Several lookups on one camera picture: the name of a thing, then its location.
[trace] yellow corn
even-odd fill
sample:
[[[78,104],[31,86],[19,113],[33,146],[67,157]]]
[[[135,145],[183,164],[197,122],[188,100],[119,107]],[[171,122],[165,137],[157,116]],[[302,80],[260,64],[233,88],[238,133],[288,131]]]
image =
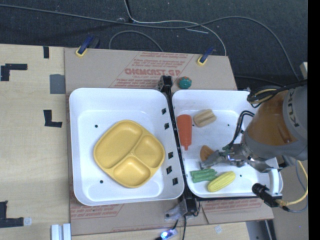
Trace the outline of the yellow corn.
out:
[[[227,171],[210,181],[207,185],[209,192],[216,192],[231,184],[236,179],[236,174],[233,171]]]

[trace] cardboard box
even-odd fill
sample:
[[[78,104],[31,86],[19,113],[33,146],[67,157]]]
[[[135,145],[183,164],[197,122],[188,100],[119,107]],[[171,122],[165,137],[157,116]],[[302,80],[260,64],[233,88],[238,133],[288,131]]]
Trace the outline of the cardboard box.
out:
[[[64,49],[67,140],[72,235],[169,228],[166,212],[178,199],[85,206],[73,193],[69,96],[78,88],[155,89],[162,75],[172,76],[172,92],[179,90],[178,79],[192,80],[192,90],[236,90],[227,56],[209,56],[197,65],[200,54],[89,49],[77,57],[75,48]],[[217,199],[201,202],[198,216],[188,225],[207,225],[273,219],[271,208],[257,198]]]

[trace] yellow plate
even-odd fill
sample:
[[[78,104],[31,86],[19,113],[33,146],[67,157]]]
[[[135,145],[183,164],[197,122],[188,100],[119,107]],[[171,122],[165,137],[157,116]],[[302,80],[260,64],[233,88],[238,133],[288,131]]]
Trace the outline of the yellow plate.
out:
[[[140,124],[122,120],[107,130],[94,146],[98,166],[119,184],[145,184],[165,160],[161,142]]]

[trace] wooden table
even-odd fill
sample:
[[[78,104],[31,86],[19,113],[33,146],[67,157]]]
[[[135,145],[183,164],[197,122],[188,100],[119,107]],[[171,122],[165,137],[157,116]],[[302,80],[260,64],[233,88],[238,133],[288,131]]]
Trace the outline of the wooden table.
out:
[[[70,222],[66,96],[50,93],[50,75],[65,74],[64,48],[0,44],[0,65],[27,64],[0,81],[0,202],[7,218],[30,217],[29,226],[0,228],[0,239],[50,239],[53,224]],[[46,127],[44,110],[62,127]],[[186,239],[248,240],[245,222],[187,226]],[[74,240],[155,239],[163,229],[73,236]]]

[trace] white tray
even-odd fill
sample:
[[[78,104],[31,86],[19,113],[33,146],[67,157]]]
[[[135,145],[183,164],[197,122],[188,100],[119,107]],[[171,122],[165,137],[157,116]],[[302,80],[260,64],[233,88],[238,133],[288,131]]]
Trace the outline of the white tray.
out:
[[[69,107],[73,188],[81,203],[97,206],[160,201],[176,199],[182,194],[185,185],[181,165],[167,99],[161,92],[152,89],[80,88],[71,93]],[[138,188],[118,184],[94,161],[96,142],[121,120],[132,120],[142,125],[165,149],[165,160],[160,169]]]
[[[172,103],[175,117],[182,114],[194,116],[205,109],[212,109],[217,119],[204,127],[192,127],[192,143],[186,151],[181,146],[184,169],[187,177],[187,184],[190,190],[201,198],[233,198],[233,197],[254,197],[252,186],[255,183],[266,185],[267,188],[281,192],[283,187],[281,174],[276,171],[271,173],[259,173],[257,170],[246,164],[243,167],[236,167],[227,164],[218,164],[214,168],[218,173],[234,171],[236,179],[229,186],[217,191],[207,191],[207,181],[193,183],[190,171],[200,170],[200,149],[203,145],[213,150],[222,150],[233,138],[236,124],[240,113],[244,110],[256,111],[247,102],[247,91],[235,90],[179,90],[174,93]],[[250,116],[243,119],[242,129],[248,126]],[[241,135],[234,143],[239,143]],[[270,159],[267,163],[271,167],[278,168],[276,158]]]

